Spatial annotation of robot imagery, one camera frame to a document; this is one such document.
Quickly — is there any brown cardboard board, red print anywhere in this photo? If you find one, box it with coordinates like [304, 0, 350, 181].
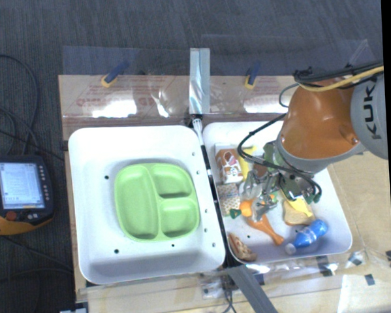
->
[57, 57, 391, 313]

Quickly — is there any patterned beige packet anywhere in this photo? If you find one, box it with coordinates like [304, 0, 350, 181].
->
[216, 182, 242, 218]

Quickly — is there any white plastic tray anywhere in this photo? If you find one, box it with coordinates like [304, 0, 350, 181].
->
[67, 120, 228, 287]
[201, 114, 354, 268]

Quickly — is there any blue plastic bottle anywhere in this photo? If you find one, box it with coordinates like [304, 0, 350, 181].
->
[283, 218, 330, 257]

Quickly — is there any yellow banana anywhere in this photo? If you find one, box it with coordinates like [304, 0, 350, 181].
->
[236, 144, 259, 181]

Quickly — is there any tan bread slice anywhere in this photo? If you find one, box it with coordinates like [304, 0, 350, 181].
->
[281, 198, 316, 228]

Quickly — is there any orange-brown chicken drumstick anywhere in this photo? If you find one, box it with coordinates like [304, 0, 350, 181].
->
[245, 212, 285, 248]

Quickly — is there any yellow toy food piece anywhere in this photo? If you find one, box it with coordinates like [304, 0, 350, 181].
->
[284, 191, 315, 219]

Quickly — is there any white and brown carton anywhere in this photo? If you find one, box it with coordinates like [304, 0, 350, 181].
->
[213, 142, 245, 186]

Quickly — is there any green divided plate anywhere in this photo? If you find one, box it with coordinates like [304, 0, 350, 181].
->
[112, 160, 202, 245]

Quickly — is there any orange carrot with green top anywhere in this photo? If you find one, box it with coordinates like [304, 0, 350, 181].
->
[228, 199, 255, 220]

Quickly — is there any brown pizza slice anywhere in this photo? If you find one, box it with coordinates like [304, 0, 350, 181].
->
[228, 231, 258, 263]

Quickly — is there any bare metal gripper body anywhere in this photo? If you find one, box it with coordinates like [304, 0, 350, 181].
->
[240, 161, 317, 206]

